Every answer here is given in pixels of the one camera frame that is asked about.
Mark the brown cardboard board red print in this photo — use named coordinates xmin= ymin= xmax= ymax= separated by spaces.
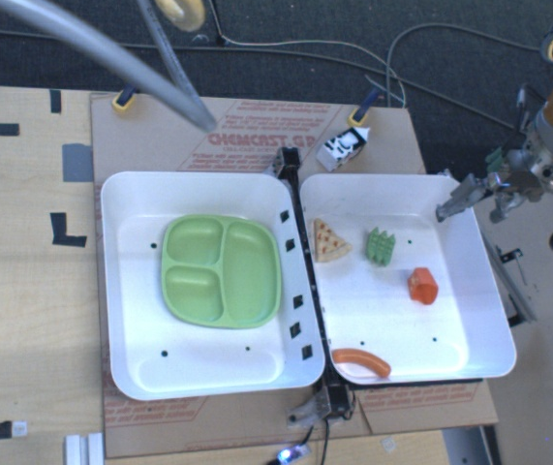
xmin=89 ymin=92 xmax=500 ymax=459

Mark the green divided plate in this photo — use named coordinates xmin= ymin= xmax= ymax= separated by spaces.
xmin=160 ymin=213 xmax=284 ymax=330

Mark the black and white milk carton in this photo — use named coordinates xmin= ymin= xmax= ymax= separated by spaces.
xmin=315 ymin=126 xmax=372 ymax=173

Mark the black block with thin wires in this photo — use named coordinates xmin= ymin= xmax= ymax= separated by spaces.
xmin=321 ymin=382 xmax=355 ymax=419
xmin=274 ymin=146 xmax=303 ymax=180

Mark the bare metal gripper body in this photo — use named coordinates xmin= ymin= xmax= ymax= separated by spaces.
xmin=494 ymin=148 xmax=553 ymax=204

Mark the green toy broccoli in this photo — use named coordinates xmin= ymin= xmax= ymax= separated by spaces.
xmin=364 ymin=226 xmax=398 ymax=267

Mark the toy pizza slice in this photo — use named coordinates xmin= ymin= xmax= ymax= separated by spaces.
xmin=311 ymin=217 xmax=354 ymax=264

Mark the orange toy sausage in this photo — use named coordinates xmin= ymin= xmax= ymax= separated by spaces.
xmin=330 ymin=347 xmax=393 ymax=380

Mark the white plastic tray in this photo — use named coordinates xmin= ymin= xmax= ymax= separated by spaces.
xmin=100 ymin=170 xmax=327 ymax=402
xmin=298 ymin=171 xmax=518 ymax=387

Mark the thin black rod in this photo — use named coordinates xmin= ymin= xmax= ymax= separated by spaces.
xmin=285 ymin=174 xmax=341 ymax=392

